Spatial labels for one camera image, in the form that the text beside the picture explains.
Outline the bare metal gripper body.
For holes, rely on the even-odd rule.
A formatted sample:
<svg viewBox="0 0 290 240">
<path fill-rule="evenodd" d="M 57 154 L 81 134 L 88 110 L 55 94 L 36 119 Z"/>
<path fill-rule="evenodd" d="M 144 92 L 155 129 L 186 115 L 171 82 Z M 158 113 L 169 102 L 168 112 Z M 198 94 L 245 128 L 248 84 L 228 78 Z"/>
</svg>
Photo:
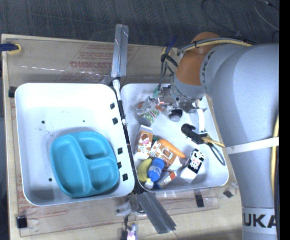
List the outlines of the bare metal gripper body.
<svg viewBox="0 0 290 240">
<path fill-rule="evenodd" d="M 163 108 L 181 109 L 188 114 L 194 113 L 198 109 L 202 109 L 203 112 L 207 110 L 206 107 L 200 107 L 198 98 L 181 92 L 174 84 L 161 88 L 156 98 L 156 105 Z"/>
</svg>

